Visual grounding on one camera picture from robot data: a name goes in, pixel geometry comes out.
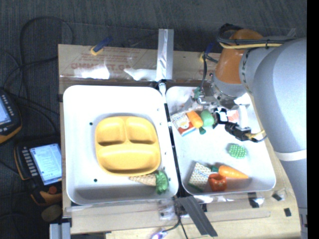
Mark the green ice cream cone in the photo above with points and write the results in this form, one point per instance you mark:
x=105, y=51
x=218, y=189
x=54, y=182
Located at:
x=149, y=179

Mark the black and white small object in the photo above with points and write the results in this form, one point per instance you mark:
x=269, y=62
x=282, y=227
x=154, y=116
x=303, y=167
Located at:
x=220, y=116

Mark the white and orange juice carton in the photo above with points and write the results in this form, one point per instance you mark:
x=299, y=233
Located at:
x=182, y=126

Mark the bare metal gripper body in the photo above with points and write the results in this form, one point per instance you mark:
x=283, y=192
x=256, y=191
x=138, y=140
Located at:
x=224, y=100

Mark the green rounded toy fruit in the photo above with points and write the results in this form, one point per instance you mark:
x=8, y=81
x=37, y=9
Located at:
x=207, y=118

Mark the black cylinder on white bracket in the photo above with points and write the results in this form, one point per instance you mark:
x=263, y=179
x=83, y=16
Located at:
x=238, y=132

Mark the short orange carrot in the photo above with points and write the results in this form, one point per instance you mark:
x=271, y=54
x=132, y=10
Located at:
x=195, y=119

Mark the red and white packet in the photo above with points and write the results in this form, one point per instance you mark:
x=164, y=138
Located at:
x=233, y=116

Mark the white and blue checkered carton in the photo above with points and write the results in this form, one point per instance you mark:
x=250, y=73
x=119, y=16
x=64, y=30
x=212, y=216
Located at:
x=200, y=177

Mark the white plastic tray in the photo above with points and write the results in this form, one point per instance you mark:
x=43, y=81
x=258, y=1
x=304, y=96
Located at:
x=211, y=148
x=79, y=133

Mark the orange-red toy pepper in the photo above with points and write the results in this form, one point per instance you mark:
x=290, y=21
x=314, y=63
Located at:
x=218, y=182

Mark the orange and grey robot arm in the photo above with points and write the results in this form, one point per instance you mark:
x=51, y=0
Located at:
x=279, y=88

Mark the long orange carrot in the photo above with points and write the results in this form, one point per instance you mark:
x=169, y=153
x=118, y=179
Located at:
x=231, y=172

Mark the green grapes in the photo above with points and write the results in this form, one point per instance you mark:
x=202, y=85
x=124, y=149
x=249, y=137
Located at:
x=237, y=151

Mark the yellow divided plate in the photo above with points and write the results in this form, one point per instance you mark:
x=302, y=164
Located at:
x=127, y=155

